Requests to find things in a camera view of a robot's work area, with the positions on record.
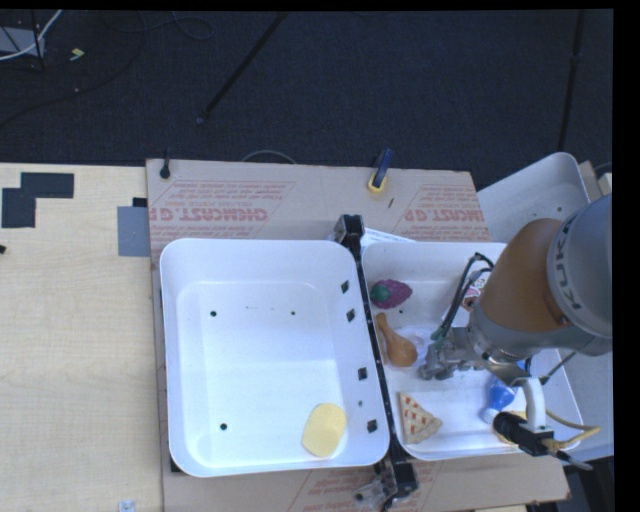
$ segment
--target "white cable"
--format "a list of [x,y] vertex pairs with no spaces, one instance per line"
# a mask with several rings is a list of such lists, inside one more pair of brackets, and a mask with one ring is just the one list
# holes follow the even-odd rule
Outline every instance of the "white cable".
[[[44,26],[42,31],[37,35],[38,42],[40,42],[40,40],[44,37],[44,35],[47,33],[47,31],[51,28],[51,25],[53,25],[53,23],[60,17],[61,14],[62,14],[62,9],[58,9],[56,11],[56,13],[51,17],[51,19],[47,22],[47,24]],[[24,55],[25,53],[30,52],[35,47],[36,47],[36,43],[34,41],[32,44],[30,44],[26,48],[23,48],[19,52],[12,53],[10,55],[4,55],[4,56],[0,57],[0,61],[9,60],[9,59],[15,59],[16,57],[20,57],[20,55]]]

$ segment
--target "blue bottle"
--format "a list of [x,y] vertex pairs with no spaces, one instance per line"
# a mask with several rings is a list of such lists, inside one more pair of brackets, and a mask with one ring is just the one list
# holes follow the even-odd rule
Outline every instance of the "blue bottle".
[[[519,362],[518,366],[522,368],[522,362]],[[482,419],[491,425],[493,418],[515,400],[518,390],[507,386],[495,375],[491,375],[487,391],[489,405],[482,411]]]

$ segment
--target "white tray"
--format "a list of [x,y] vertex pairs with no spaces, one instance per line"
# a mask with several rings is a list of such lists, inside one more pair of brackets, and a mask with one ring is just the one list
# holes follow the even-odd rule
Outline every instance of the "white tray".
[[[411,244],[377,242],[366,248],[362,264],[367,287],[381,279],[396,279],[408,284],[413,293],[406,302],[391,310],[372,305],[372,315],[384,311],[389,326],[403,333],[405,330],[433,332],[440,325],[460,280],[467,261],[480,252],[497,261],[504,249],[502,243],[416,242]],[[482,262],[472,269],[485,266]],[[468,320],[466,311],[459,310],[453,326],[463,327]],[[533,357],[531,373],[545,375],[560,361],[557,350],[543,350]],[[422,460],[441,460],[477,455],[497,455],[519,452],[513,444],[501,441],[492,427],[485,423],[480,412],[486,406],[487,371],[456,372],[450,379],[426,381],[417,368],[397,369],[384,366],[394,423],[398,438],[405,450]],[[415,398],[427,411],[442,420],[438,432],[418,444],[406,444],[402,438],[402,418],[397,394],[404,391]],[[564,368],[558,370],[543,387],[547,409],[572,423],[582,419]],[[524,411],[526,402],[522,389],[507,410]],[[548,418],[548,426],[555,439],[567,440],[579,433]],[[574,443],[566,449],[577,446]]]
[[[390,436],[347,249],[180,239],[164,249],[160,276],[169,446],[184,472],[365,466],[384,457]],[[318,458],[301,439],[324,402],[345,411],[347,426],[332,456]]]

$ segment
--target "light wood surface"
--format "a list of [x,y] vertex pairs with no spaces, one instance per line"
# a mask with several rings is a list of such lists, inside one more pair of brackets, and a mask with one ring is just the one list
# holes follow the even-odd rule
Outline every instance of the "light wood surface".
[[0,187],[70,171],[73,199],[0,229],[0,510],[160,511],[149,258],[117,243],[145,170],[2,164]]

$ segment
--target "toy pizza slice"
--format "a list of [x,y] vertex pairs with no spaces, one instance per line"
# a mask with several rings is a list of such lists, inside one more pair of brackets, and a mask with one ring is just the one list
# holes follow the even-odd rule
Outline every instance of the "toy pizza slice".
[[435,434],[442,420],[425,411],[411,396],[402,391],[398,393],[400,399],[400,414],[402,415],[402,427],[404,440],[407,444],[415,444],[424,441]]

